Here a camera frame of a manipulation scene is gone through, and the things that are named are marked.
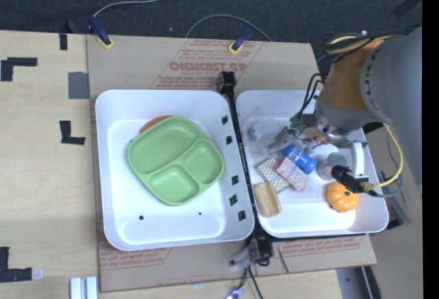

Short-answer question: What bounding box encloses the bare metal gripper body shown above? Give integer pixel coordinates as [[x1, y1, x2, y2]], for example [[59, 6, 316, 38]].
[[290, 114, 355, 148]]

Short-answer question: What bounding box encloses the blue bottle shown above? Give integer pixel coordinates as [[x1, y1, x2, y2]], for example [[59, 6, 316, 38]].
[[281, 144, 318, 175]]

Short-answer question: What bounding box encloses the clear plastic bottle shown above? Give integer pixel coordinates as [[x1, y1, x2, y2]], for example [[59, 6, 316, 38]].
[[246, 118, 287, 155]]

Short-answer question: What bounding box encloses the small silver can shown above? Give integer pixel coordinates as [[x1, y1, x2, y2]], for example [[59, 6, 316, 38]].
[[316, 152, 348, 182]]

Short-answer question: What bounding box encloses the orange checked packet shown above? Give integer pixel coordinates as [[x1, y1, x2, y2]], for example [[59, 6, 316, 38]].
[[255, 157, 291, 194]]

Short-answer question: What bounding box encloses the thin black rod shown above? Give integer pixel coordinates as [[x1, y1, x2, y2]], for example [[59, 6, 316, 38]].
[[223, 84, 263, 241]]

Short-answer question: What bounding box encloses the orange pumpkin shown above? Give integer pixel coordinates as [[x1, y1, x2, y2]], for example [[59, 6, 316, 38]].
[[325, 181, 360, 213]]

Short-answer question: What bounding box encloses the tan bread bun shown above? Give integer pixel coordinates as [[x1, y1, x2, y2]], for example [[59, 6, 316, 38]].
[[252, 181, 283, 218]]

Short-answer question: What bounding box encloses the white plastic tray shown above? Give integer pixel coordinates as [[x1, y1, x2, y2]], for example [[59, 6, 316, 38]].
[[95, 88, 255, 252], [235, 89, 390, 239]]

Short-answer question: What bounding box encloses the green divided plate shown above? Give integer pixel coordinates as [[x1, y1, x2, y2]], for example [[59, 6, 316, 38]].
[[126, 115, 226, 206]]

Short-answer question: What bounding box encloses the brown cardboard board, red print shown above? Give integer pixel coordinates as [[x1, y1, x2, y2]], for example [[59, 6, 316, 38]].
[[85, 33, 377, 293]]

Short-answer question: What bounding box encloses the orange flat disc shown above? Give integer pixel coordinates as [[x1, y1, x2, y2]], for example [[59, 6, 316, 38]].
[[139, 115, 174, 134]]

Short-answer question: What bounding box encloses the black cylinder on white bracket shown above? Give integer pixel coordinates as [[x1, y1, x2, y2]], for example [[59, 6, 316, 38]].
[[330, 141, 370, 194]]

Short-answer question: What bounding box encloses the black block with wires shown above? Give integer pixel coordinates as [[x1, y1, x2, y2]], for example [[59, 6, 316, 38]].
[[252, 237, 275, 266], [215, 71, 238, 95]]

